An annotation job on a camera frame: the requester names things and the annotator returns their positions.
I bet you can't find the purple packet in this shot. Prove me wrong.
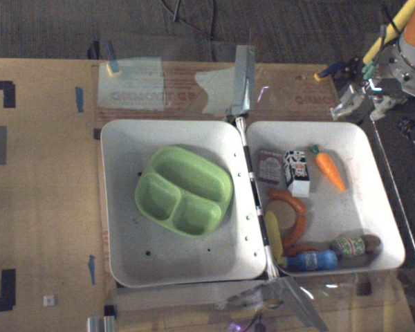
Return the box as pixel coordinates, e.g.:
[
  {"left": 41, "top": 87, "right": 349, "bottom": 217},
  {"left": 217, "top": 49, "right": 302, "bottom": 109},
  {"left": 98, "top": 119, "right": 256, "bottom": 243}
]
[{"left": 255, "top": 149, "right": 285, "bottom": 185}]

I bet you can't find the orange sausage chain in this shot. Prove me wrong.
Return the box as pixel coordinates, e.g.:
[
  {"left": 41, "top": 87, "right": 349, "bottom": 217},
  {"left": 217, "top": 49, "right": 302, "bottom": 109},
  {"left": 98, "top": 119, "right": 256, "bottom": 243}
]
[{"left": 266, "top": 188, "right": 321, "bottom": 258}]

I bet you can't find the orange carrot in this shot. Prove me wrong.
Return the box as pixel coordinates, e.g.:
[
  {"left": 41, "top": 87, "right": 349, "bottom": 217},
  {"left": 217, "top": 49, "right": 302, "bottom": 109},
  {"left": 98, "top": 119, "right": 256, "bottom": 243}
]
[{"left": 308, "top": 144, "right": 347, "bottom": 192}]

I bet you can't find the white plastic tray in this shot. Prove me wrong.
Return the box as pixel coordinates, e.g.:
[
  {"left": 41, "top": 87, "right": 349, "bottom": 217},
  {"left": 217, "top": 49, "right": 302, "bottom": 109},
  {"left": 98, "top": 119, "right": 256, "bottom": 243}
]
[
  {"left": 245, "top": 120, "right": 407, "bottom": 277},
  {"left": 100, "top": 118, "right": 268, "bottom": 288}
]

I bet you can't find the brown round toy food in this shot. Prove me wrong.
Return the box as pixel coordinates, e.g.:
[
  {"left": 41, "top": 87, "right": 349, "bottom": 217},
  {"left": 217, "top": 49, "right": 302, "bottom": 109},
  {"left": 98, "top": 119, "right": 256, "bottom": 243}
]
[{"left": 360, "top": 234, "right": 382, "bottom": 255}]

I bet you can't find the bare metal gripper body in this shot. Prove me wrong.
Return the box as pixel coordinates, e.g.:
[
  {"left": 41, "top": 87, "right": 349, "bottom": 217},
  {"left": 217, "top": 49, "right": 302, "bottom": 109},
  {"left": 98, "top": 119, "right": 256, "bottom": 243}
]
[{"left": 365, "top": 43, "right": 415, "bottom": 99}]

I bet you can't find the brown cardboard board red print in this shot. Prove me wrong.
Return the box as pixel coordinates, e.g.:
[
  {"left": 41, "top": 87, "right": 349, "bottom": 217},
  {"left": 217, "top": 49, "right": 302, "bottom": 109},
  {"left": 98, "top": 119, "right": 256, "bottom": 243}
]
[{"left": 91, "top": 60, "right": 415, "bottom": 332}]

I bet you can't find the green and white can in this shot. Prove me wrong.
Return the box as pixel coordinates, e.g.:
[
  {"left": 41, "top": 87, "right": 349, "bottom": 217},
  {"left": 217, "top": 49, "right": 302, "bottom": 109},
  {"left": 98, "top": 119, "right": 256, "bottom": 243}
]
[{"left": 329, "top": 235, "right": 367, "bottom": 259}]

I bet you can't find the green divided plate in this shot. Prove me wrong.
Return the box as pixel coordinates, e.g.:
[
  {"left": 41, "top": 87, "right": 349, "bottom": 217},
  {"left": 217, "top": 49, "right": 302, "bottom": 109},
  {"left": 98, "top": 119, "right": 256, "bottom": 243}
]
[{"left": 134, "top": 145, "right": 234, "bottom": 239}]

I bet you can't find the blue bottle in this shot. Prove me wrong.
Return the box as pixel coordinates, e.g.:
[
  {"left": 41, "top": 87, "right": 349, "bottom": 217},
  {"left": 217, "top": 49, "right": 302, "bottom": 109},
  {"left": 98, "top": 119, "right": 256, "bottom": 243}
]
[{"left": 285, "top": 249, "right": 339, "bottom": 273}]

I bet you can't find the black and white milk carton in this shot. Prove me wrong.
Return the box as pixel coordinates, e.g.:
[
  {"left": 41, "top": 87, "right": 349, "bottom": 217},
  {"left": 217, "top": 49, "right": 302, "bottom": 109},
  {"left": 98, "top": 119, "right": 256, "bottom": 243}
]
[{"left": 283, "top": 149, "right": 311, "bottom": 199}]

